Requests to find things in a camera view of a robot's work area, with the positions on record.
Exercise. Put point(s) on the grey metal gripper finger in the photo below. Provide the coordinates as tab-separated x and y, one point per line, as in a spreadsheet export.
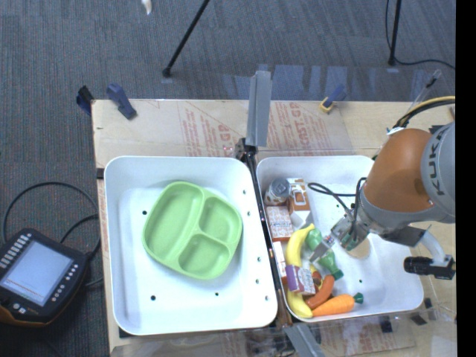
330	241
320	252

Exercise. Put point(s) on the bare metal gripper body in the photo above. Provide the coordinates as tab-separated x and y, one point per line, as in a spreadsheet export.
347	229

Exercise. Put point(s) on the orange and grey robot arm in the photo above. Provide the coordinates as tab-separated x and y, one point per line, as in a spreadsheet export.
399	177

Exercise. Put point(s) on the green bottle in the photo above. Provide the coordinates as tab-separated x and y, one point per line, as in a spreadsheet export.
331	262

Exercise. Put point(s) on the yellow banana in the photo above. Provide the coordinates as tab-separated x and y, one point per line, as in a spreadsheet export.
295	305
294	245

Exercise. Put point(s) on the purple and white carton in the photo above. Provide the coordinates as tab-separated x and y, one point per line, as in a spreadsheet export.
301	279

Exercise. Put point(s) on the orange brown sausage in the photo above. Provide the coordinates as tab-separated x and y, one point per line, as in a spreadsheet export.
321	292

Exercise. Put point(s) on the red and white packet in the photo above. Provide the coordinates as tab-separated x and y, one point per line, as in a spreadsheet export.
279	259

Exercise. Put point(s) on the orange and white box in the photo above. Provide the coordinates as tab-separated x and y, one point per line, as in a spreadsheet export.
279	223

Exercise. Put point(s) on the brown and white carton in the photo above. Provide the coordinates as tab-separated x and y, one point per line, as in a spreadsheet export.
299	199

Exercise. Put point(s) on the orange carrot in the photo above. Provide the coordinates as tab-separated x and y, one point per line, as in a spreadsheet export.
334	304

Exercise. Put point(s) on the white plastic tray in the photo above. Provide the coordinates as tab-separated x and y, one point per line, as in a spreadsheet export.
386	277
193	307

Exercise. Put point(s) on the thin black rod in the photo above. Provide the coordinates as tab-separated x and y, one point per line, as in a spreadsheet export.
264	221

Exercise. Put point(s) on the green divided plate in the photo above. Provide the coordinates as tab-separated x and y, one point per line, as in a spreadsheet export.
175	229

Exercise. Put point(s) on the brown cardboard board red print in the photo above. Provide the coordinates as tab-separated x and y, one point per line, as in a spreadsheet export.
156	132

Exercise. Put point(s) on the black cylinder on white bracket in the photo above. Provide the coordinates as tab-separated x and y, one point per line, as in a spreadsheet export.
427	264

